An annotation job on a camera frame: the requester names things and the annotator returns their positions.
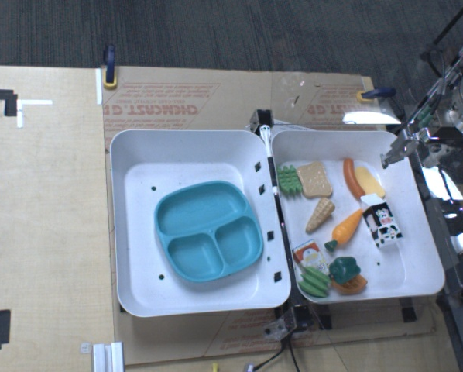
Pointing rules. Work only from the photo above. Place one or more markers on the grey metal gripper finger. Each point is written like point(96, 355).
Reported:
point(418, 140)
point(395, 151)

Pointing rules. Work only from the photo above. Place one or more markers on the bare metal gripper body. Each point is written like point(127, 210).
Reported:
point(450, 134)

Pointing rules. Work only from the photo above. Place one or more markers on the pale yellow cheese slice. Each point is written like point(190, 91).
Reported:
point(370, 182)

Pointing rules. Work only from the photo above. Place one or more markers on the orange sausage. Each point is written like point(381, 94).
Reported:
point(351, 178)

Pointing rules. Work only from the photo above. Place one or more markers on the white cow print carton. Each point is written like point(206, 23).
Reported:
point(384, 223)

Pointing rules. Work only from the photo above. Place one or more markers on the tan bread slice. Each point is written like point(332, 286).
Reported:
point(314, 178)

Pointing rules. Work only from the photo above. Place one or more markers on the orange carrot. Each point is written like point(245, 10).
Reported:
point(347, 229)

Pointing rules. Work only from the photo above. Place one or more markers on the white plastic tray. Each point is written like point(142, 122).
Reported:
point(138, 223)
point(413, 246)

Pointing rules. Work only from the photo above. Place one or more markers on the pale yellow corn cob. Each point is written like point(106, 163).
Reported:
point(319, 215)

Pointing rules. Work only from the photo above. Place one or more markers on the green bumpy toy vegetable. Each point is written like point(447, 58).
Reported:
point(289, 180)

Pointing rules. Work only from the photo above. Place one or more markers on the thin black and white rod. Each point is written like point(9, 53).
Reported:
point(276, 200)

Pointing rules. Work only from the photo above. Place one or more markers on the dark green bell pepper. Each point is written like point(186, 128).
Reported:
point(343, 269)

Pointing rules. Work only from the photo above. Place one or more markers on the orange and white carton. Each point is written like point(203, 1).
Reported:
point(309, 255)

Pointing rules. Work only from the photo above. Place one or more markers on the orange waffle biscuit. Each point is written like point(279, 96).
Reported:
point(353, 285)

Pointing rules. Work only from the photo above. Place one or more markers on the green pea pods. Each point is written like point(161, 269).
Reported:
point(314, 283)

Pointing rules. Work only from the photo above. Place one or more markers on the brown cardboard board red print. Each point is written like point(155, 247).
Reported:
point(216, 103)

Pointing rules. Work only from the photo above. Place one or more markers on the blue divided plate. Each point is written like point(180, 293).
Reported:
point(200, 211)

